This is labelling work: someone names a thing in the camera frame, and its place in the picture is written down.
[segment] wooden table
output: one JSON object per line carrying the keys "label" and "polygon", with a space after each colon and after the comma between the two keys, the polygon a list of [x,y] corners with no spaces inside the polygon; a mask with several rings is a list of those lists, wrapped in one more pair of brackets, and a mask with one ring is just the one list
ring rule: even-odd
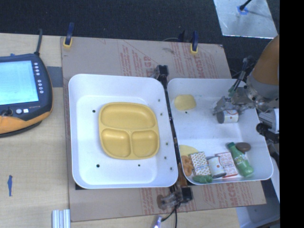
{"label": "wooden table", "polygon": [[[38,35],[0,33],[0,57],[36,50]],[[40,56],[61,67],[59,36],[43,36]],[[54,87],[54,109],[42,123],[19,135],[0,138],[0,227],[49,228],[55,209],[69,209],[63,89]],[[12,176],[12,196],[8,179]],[[72,222],[72,228],[149,228],[155,216]],[[172,228],[175,216],[161,224]],[[178,213],[178,227],[239,227],[235,208]]]}

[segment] blue clamp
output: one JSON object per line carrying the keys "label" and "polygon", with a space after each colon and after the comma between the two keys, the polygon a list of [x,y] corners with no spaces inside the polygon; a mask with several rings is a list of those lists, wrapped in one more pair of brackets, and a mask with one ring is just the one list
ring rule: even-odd
{"label": "blue clamp", "polygon": [[198,43],[199,43],[199,35],[198,35],[197,31],[195,30],[195,31],[193,31],[193,36],[192,36],[192,40],[191,40],[191,46],[190,46],[191,54],[197,54],[197,52],[199,51]]}
{"label": "blue clamp", "polygon": [[72,35],[73,35],[73,31],[74,31],[74,26],[75,26],[75,24],[73,22],[70,22],[70,24],[68,26],[68,30],[67,30],[67,35],[63,41],[63,46],[66,48],[67,47],[70,48],[72,46],[72,41],[73,41]]}

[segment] yellow plate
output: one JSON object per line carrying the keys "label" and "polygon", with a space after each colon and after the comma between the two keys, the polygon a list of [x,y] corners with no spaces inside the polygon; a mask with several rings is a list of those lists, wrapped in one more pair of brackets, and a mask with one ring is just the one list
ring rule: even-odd
{"label": "yellow plate", "polygon": [[105,104],[99,112],[103,150],[116,159],[153,157],[160,147],[157,119],[146,105],[128,102]]}

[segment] cardboard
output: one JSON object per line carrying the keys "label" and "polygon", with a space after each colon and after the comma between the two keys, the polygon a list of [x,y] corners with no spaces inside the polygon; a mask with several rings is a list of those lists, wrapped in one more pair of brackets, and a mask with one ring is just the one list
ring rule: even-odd
{"label": "cardboard", "polygon": [[[221,45],[199,44],[198,53],[190,53],[190,43],[73,38],[70,48],[61,38],[68,188],[71,221],[110,219],[170,213],[157,205],[159,195],[169,188],[95,189],[79,188],[72,176],[69,126],[68,82],[76,74],[151,76],[157,65],[167,65],[168,81],[173,78],[231,78]],[[260,181],[191,186],[193,200],[182,204],[178,212],[222,209],[265,204]]]}

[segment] brown food item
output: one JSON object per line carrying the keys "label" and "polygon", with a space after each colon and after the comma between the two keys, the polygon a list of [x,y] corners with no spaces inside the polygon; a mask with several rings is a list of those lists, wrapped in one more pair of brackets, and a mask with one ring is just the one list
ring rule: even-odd
{"label": "brown food item", "polygon": [[182,162],[182,166],[183,166],[185,175],[187,177],[190,176],[192,174],[192,169],[194,168],[191,158],[189,158],[186,155],[182,155],[181,162]]}
{"label": "brown food item", "polygon": [[236,148],[243,153],[249,151],[251,149],[251,145],[247,142],[239,142],[236,143]]}

